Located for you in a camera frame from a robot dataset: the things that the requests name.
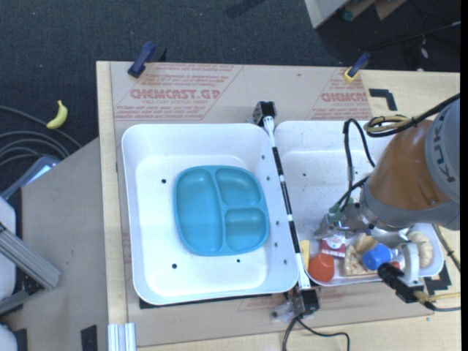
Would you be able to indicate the beige pizza slice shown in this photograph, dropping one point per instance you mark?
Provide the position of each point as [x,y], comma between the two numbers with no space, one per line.
[352,263]

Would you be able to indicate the brown cardboard board red print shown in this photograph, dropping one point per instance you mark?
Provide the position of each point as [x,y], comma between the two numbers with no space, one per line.
[219,93]

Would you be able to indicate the black and white thin rod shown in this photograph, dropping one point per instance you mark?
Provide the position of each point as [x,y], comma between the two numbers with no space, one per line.
[283,185]

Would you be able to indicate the blue divided plate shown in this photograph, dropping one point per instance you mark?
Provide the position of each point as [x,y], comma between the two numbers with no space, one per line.
[204,210]

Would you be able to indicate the orange rounded bottle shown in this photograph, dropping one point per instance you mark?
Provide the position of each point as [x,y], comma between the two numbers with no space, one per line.
[321,268]

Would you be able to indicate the beige croissant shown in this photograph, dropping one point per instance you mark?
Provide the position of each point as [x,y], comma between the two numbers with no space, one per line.
[424,249]

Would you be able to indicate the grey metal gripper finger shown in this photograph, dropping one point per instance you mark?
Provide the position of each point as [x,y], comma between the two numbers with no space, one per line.
[324,228]

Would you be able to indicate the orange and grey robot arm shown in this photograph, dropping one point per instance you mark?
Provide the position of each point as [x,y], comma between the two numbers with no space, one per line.
[406,166]

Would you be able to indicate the red and white carton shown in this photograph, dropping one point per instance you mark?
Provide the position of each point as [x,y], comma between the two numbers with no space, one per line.
[333,246]

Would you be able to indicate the beige bread piece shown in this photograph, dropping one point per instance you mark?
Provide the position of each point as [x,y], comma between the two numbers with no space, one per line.
[363,241]

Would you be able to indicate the black cylinder on white bracket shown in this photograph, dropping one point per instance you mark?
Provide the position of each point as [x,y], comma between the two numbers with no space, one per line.
[396,278]

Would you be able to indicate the yellow cheese wedge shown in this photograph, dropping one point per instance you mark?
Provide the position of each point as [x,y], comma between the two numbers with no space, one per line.
[305,251]

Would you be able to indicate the yellow banana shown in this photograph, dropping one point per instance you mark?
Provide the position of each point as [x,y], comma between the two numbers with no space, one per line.
[60,117]

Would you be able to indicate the white plastic tray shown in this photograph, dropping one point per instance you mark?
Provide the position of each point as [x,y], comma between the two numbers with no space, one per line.
[153,218]
[314,159]

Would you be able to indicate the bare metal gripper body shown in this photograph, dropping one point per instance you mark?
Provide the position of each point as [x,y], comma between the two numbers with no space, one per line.
[356,219]

